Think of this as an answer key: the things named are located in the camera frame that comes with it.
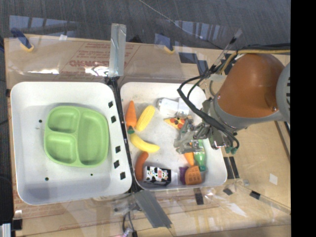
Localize pizza slice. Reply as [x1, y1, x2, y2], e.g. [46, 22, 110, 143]
[163, 117, 186, 130]

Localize brown cardboard board red print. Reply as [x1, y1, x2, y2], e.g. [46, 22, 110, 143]
[3, 33, 291, 237]

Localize brown waffle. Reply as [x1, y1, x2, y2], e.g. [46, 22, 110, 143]
[184, 165, 203, 186]

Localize purple grapes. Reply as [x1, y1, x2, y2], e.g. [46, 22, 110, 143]
[178, 166, 190, 186]

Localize yellow corn cob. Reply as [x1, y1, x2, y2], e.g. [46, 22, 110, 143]
[135, 105, 156, 132]

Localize green bottle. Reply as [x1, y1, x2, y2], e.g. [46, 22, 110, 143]
[193, 139, 207, 172]

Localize orange carrot green top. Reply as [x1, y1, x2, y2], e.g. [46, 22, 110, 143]
[125, 100, 137, 135]

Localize white printed carton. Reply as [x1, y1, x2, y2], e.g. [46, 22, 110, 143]
[143, 165, 179, 187]

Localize white plastic tray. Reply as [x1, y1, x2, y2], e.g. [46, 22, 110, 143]
[119, 81, 228, 191]
[10, 81, 133, 205]

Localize yellow banana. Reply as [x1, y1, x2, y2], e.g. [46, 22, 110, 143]
[130, 132, 161, 154]

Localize small orange carrot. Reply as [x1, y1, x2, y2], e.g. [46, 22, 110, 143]
[184, 152, 196, 167]

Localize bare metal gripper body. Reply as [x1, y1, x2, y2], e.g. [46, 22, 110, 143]
[193, 99, 238, 151]

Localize red sausage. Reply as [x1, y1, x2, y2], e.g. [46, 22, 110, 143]
[134, 151, 150, 182]

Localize green divided plate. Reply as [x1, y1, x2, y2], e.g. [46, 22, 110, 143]
[43, 105, 110, 168]

